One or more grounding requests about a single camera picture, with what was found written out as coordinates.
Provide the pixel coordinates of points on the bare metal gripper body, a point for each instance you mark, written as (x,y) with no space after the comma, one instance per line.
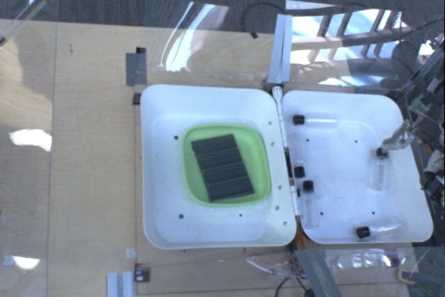
(429,114)

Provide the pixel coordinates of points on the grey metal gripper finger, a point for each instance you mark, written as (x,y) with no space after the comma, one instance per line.
(392,143)

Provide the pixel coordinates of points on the clear bottle with black cap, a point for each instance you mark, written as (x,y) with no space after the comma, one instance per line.
(299,171)
(298,119)
(308,186)
(381,170)
(362,232)

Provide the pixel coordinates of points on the white plastic tray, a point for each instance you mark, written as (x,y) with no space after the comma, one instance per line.
(163,163)
(347,177)

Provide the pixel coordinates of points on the thin black and white rod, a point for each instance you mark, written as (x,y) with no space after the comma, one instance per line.
(282,121)

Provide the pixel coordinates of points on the green plate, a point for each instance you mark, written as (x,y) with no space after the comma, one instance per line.
(259,163)

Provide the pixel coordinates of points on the black ribbed block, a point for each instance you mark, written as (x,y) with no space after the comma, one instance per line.
(222,167)

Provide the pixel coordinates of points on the black cylinder on white bracket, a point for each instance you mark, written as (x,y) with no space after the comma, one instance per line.
(432,181)

